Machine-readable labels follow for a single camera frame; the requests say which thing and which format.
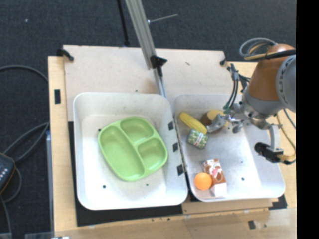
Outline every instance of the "black bracket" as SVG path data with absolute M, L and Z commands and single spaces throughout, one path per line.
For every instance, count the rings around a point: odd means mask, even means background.
M 224 58 L 223 60 L 221 60 L 221 61 L 219 62 L 219 64 L 220 64 L 221 66 L 223 66 L 223 65 L 225 64 L 225 62 L 226 62 L 226 58 Z
M 156 68 L 159 76 L 163 76 L 161 67 L 167 62 L 167 59 L 156 57 L 155 55 L 151 57 L 151 63 L 153 68 Z
M 70 61 L 73 61 L 73 60 L 74 60 L 74 57 L 72 57 L 72 56 L 70 55 L 70 53 L 67 52 L 65 49 L 58 49 L 58 50 L 56 51 L 56 55 L 57 55 L 58 57 L 63 57 L 63 55 L 64 55 L 64 56 L 66 56 Z

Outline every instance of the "white plastic tray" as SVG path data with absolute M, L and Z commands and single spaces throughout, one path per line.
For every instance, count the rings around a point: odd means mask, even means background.
M 217 134 L 208 134 L 209 139 L 203 150 L 187 143 L 190 129 L 179 120 L 179 114 L 189 113 L 199 120 L 209 110 L 223 110 L 228 99 L 229 95 L 181 95 L 174 101 L 177 131 L 192 193 L 204 202 L 281 196 L 285 183 L 278 164 L 267 161 L 254 150 L 258 142 L 270 145 L 267 131 L 250 124 L 233 134 L 229 124 L 228 128 Z M 219 159 L 227 181 L 225 197 L 215 197 L 210 190 L 198 190 L 193 182 L 195 175 L 202 171 L 202 163 L 215 158 Z
M 157 94 L 81 93 L 74 99 L 74 136 L 77 195 L 91 210 L 129 209 L 181 204 L 187 197 L 182 165 L 167 99 Z M 166 164 L 155 173 L 135 182 L 119 179 L 106 163 L 99 147 L 99 129 L 115 121 L 141 116 L 160 134 L 167 150 Z

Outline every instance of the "green plastic plate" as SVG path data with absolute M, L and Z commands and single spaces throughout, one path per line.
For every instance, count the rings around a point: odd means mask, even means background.
M 103 128 L 100 150 L 114 173 L 124 181 L 136 181 L 160 169 L 167 161 L 167 148 L 144 118 L 129 117 Z

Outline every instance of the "black cable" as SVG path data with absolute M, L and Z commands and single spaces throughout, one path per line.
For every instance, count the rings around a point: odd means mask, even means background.
M 9 233 L 12 234 L 12 225 L 11 225 L 11 220 L 10 220 L 10 216 L 9 216 L 9 212 L 8 209 L 6 207 L 5 201 L 2 198 L 2 195 L 0 195 L 0 200 L 2 202 L 3 208 L 4 208 L 4 212 L 5 212 L 5 216 L 6 216 L 6 221 L 8 223 L 8 228 L 9 228 Z
M 234 105 L 234 102 L 235 102 L 235 100 L 236 100 L 236 97 L 237 97 L 237 92 L 238 92 L 238 79 L 237 80 L 235 80 L 235 85 L 236 85 L 236 88 L 235 88 L 235 93 L 234 93 L 234 98 L 233 98 L 233 101 L 231 102 L 231 104 L 230 104 L 230 108 L 232 108 L 233 107 L 233 105 Z
M 13 199 L 15 199 L 18 194 L 20 193 L 21 191 L 21 188 L 22 188 L 22 175 L 21 175 L 21 172 L 20 170 L 16 167 L 15 168 L 15 172 L 17 173 L 17 175 L 19 176 L 19 186 L 18 186 L 18 189 L 16 190 L 16 192 L 13 194 L 13 196 L 9 197 L 8 199 L 1 199 L 0 203 L 1 202 L 5 202 L 5 203 L 8 203 L 8 202 L 11 202 Z
M 231 92 L 231 95 L 230 95 L 230 97 L 229 97 L 229 100 L 227 101 L 228 107 L 230 107 L 229 104 L 232 102 L 232 99 L 233 99 L 233 96 L 234 96 L 234 94 L 235 94 L 235 91 L 236 91 L 236 81 L 233 80 L 233 90 L 232 90 L 232 92 Z
M 42 131 L 41 135 L 39 136 L 39 138 L 34 142 L 34 144 L 29 148 L 28 151 L 26 151 L 21 157 L 19 157 L 17 160 L 15 160 L 15 163 L 19 163 L 21 162 L 23 159 L 25 159 L 25 157 L 27 157 L 28 154 L 30 154 L 30 152 L 34 149 L 34 147 L 39 143 L 39 141 L 42 139 L 42 137 L 44 136 L 44 134 L 46 133 L 48 127 L 49 127 L 50 123 L 46 122 L 43 123 L 31 130 L 29 130 L 27 133 L 23 134 L 22 136 L 20 136 L 13 144 L 11 144 L 4 152 L 3 154 L 8 156 L 8 151 L 11 150 L 13 147 L 17 146 L 19 144 L 19 142 L 21 140 L 23 140 L 24 138 L 26 138 L 28 135 L 32 134 L 33 132 L 37 131 L 38 129 L 42 128 L 45 126 L 45 129 Z
M 24 70 L 29 70 L 31 72 L 34 72 L 36 74 L 38 74 L 39 76 L 41 76 L 46 82 L 48 82 L 48 78 L 43 74 L 41 73 L 40 71 L 38 71 L 37 69 L 33 68 L 33 67 L 30 67 L 30 66 L 24 66 L 24 65 L 8 65 L 8 66 L 2 66 L 0 67 L 0 72 L 3 72 L 5 70 L 11 70 L 11 69 L 24 69 Z M 28 135 L 32 134 L 33 132 L 37 131 L 39 128 L 42 128 L 42 127 L 45 127 L 45 129 L 43 130 L 43 132 L 41 133 L 41 135 L 39 136 L 39 138 L 34 142 L 34 144 L 29 148 L 28 151 L 26 151 L 21 157 L 19 157 L 15 162 L 19 163 L 21 161 L 23 161 L 30 153 L 31 151 L 36 147 L 36 145 L 40 142 L 40 140 L 42 139 L 43 135 L 46 133 L 48 127 L 49 127 L 49 122 L 46 122 L 44 124 L 41 124 L 31 130 L 29 130 L 27 133 L 23 134 L 21 137 L 19 137 L 13 144 L 11 144 L 4 152 L 3 154 L 6 155 L 6 153 L 12 149 L 13 147 L 15 147 L 16 145 L 19 144 L 19 142 L 21 140 L 23 140 L 25 137 L 27 137 Z M 18 194 L 20 193 L 21 191 L 21 188 L 22 188 L 22 175 L 20 173 L 20 170 L 16 167 L 15 168 L 15 171 L 19 177 L 19 186 L 18 186 L 18 189 L 16 190 L 16 192 L 13 194 L 13 196 L 9 197 L 8 199 L 3 199 L 2 195 L 0 195 L 0 203 L 2 202 L 2 205 L 4 207 L 4 211 L 5 211 L 5 215 L 6 215 L 6 219 L 7 219 L 7 223 L 8 223 L 8 227 L 9 227 L 9 232 L 10 234 L 12 234 L 12 228 L 11 228 L 11 220 L 10 220 L 10 217 L 9 217 L 9 213 L 8 213 L 8 210 L 6 208 L 6 203 L 12 201 L 13 199 L 15 199 Z
M 240 78 L 242 78 L 243 80 L 245 80 L 246 82 L 249 82 L 251 80 L 250 77 L 246 77 L 246 76 L 243 76 L 241 74 L 238 74 Z
M 41 73 L 40 71 L 38 71 L 37 69 L 30 67 L 30 66 L 23 66 L 23 65 L 8 65 L 8 66 L 2 66 L 0 67 L 0 72 L 1 71 L 5 71 L 5 70 L 10 70 L 10 69 L 24 69 L 24 70 L 29 70 L 32 71 L 36 74 L 38 74 L 39 76 L 41 76 L 46 82 L 49 82 L 48 78 Z
M 129 46 L 130 45 L 130 41 L 129 41 L 129 36 L 128 36 L 128 33 L 127 33 L 127 28 L 126 28 L 125 18 L 124 18 L 124 14 L 123 14 L 123 8 L 122 8 L 121 0 L 116 0 L 116 1 L 117 1 L 119 12 L 120 12 L 122 29 L 123 29 L 123 33 L 124 33 L 124 39 L 125 39 L 124 45 L 125 46 Z
M 281 57 L 292 56 L 295 54 L 296 54 L 295 49 L 294 50 L 284 50 L 284 51 L 278 51 L 278 52 L 266 54 L 264 59 L 281 58 Z

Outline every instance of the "orange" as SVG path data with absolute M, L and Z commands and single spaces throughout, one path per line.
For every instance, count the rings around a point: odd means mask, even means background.
M 207 190 L 211 187 L 212 178 L 208 173 L 198 173 L 194 178 L 194 184 L 199 190 Z

